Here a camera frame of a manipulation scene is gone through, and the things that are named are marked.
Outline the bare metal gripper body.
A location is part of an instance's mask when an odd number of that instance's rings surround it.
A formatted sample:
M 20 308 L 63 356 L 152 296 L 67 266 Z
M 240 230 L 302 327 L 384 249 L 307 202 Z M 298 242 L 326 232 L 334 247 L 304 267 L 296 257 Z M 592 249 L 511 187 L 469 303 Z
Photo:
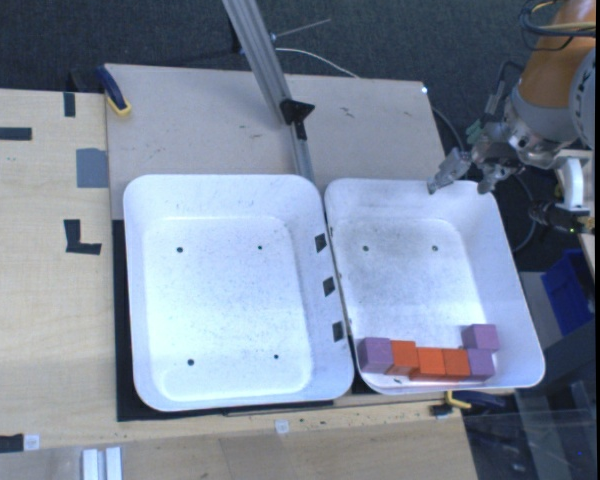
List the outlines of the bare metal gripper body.
M 522 121 L 487 123 L 471 151 L 478 169 L 482 164 L 500 164 L 506 168 L 506 178 L 526 167 L 549 168 L 555 155 L 556 142 Z

